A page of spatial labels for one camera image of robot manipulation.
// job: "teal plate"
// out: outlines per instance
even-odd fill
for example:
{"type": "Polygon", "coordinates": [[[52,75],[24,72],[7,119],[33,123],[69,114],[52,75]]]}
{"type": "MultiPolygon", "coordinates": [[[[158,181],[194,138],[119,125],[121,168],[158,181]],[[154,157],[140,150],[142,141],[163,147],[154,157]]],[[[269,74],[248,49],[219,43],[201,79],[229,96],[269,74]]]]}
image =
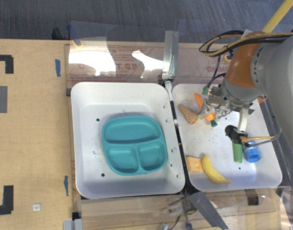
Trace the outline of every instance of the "teal plate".
{"type": "Polygon", "coordinates": [[[158,122],[148,116],[110,119],[102,129],[109,167],[121,175],[146,174],[167,162],[167,147],[158,122]]]}

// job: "blue tape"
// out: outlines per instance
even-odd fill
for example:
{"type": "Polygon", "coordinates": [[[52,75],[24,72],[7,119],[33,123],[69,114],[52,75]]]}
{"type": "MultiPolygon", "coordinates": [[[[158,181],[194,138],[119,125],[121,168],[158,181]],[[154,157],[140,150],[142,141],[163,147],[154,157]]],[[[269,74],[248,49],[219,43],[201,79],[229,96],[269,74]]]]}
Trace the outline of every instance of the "blue tape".
{"type": "Polygon", "coordinates": [[[55,59],[55,70],[56,70],[56,75],[60,77],[60,60],[55,59]]]}
{"type": "Polygon", "coordinates": [[[66,175],[65,175],[65,179],[64,179],[64,185],[65,185],[65,189],[66,189],[66,195],[69,196],[68,177],[66,175]]]}

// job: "yellow banana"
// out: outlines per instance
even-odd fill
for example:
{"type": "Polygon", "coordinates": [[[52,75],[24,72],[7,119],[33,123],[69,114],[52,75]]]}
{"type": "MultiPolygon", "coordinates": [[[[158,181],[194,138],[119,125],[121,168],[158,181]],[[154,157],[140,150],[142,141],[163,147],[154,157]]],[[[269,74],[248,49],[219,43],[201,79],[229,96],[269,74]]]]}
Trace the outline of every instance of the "yellow banana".
{"type": "Polygon", "coordinates": [[[214,183],[228,183],[231,181],[225,179],[218,171],[216,171],[209,159],[209,157],[205,154],[202,158],[202,166],[205,174],[211,179],[214,183]]]}

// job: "wooden table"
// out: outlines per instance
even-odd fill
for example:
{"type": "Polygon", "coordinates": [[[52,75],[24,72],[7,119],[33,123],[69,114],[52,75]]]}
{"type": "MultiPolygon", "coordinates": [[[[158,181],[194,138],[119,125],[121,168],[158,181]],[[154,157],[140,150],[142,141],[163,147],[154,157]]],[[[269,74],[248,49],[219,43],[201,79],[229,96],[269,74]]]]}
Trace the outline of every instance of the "wooden table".
{"type": "MultiPolygon", "coordinates": [[[[7,113],[0,113],[0,206],[3,187],[14,188],[13,211],[0,215],[0,230],[61,230],[63,221],[72,218],[71,132],[65,69],[68,44],[69,41],[0,39],[0,55],[14,58],[13,74],[5,74],[5,63],[0,61],[0,86],[7,86],[8,91],[7,113]],[[56,59],[60,60],[60,76],[56,59]],[[41,210],[33,211],[33,204],[38,203],[41,210]]],[[[271,210],[224,217],[228,226],[287,229],[282,224],[288,219],[284,209],[280,209],[279,197],[273,190],[267,192],[271,192],[271,210]]],[[[109,207],[109,203],[104,202],[104,206],[109,207]]],[[[194,229],[209,227],[204,219],[192,220],[194,229]]],[[[184,227],[183,221],[182,218],[176,230],[184,227]]],[[[152,230],[158,226],[121,229],[152,230]]]]}

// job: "clear plastic sheet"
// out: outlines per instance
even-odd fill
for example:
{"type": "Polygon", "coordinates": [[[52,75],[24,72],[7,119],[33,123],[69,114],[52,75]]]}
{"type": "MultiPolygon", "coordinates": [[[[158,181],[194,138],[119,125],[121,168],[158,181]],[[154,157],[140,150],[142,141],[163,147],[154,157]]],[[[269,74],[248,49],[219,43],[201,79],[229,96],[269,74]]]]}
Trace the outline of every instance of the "clear plastic sheet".
{"type": "MultiPolygon", "coordinates": [[[[181,30],[172,32],[178,34],[178,39],[188,34],[184,26],[179,25],[176,29],[181,30]]],[[[177,41],[176,50],[173,41],[167,44],[166,35],[164,30],[159,29],[71,22],[71,43],[66,49],[69,52],[67,88],[70,90],[82,81],[161,84],[165,60],[171,64],[174,55],[177,55],[177,70],[168,77],[172,79],[173,86],[179,83],[208,83],[218,59],[200,53],[201,43],[181,42],[184,38],[177,41]]],[[[217,74],[226,72],[228,67],[229,63],[221,60],[217,74]]],[[[213,84],[221,82],[222,79],[218,78],[213,84]]],[[[269,134],[275,135],[276,121],[269,103],[263,102],[260,106],[269,134]]],[[[278,188],[206,193],[230,229],[292,229],[293,153],[283,136],[273,142],[273,146],[283,175],[278,188]]],[[[164,222],[172,226],[178,216],[181,216],[180,222],[175,229],[185,229],[187,219],[195,226],[194,229],[209,227],[199,212],[186,216],[184,212],[190,207],[188,204],[184,207],[183,202],[182,193],[85,199],[76,201],[75,210],[82,218],[83,229],[149,225],[148,229],[156,230],[164,222]]]]}

